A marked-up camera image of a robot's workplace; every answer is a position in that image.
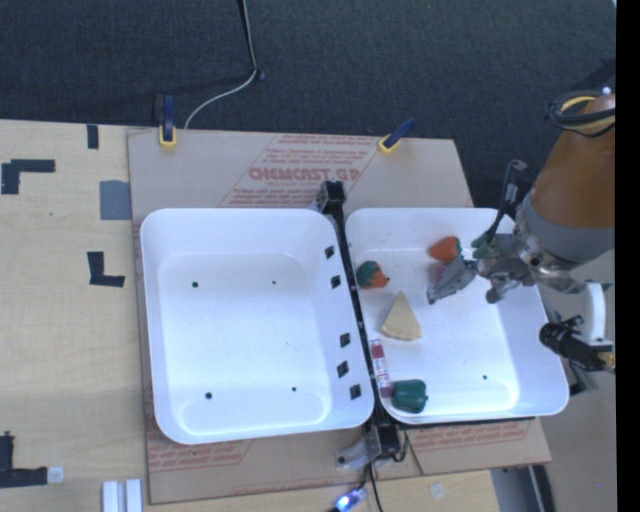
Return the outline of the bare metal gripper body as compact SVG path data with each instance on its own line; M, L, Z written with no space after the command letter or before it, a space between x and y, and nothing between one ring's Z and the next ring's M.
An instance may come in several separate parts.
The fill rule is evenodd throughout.
M472 242L472 248L477 273L488 281L493 276L508 276L520 280L519 286L540 285L563 294L586 288L585 282L570 273L579 264L548 252L533 235L485 233Z

